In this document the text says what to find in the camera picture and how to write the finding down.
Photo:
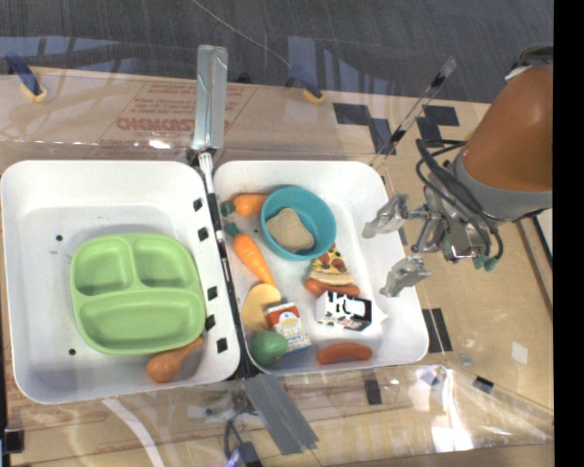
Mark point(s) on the toy pizza slice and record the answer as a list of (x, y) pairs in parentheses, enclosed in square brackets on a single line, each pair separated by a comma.
[(332, 268)]

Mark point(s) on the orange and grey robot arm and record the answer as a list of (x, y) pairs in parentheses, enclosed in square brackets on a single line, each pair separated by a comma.
[(511, 134)]

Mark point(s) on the brown cardboard board red print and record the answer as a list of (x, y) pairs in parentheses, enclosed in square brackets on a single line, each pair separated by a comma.
[(486, 338)]

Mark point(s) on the red and white carton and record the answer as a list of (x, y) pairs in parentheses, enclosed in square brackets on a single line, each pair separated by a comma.
[(288, 324)]

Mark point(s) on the orange toy chicken drumstick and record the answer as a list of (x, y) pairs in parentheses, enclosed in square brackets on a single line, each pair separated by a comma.
[(163, 365)]

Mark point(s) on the long orange toy carrot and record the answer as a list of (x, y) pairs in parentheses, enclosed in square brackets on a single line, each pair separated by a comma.
[(253, 256)]

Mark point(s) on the green divided plate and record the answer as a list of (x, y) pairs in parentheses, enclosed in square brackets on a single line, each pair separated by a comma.
[(141, 316)]

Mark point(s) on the green toy pear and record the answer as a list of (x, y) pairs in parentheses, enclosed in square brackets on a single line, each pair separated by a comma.
[(267, 349)]

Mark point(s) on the white carton with black print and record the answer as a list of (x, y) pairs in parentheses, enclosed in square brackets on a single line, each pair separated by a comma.
[(345, 309)]

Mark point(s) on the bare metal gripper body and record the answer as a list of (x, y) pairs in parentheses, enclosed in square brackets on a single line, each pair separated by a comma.
[(455, 234)]

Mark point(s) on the tan toy bread slice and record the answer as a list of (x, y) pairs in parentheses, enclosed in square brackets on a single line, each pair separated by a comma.
[(290, 231)]

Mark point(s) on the white plastic tray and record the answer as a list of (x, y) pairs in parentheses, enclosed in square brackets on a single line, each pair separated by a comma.
[(44, 202), (360, 183)]

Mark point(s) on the small orange toy carrot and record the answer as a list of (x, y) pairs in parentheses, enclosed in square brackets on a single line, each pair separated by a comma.
[(248, 204)]

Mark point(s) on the yellow toy chip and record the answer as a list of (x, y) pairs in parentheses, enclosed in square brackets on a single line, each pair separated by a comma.
[(256, 304)]

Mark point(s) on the teal bowl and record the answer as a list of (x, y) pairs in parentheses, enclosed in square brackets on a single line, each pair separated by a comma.
[(321, 217)]

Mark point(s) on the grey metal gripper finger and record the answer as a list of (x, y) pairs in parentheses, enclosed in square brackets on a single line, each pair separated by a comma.
[(404, 274), (387, 214)]

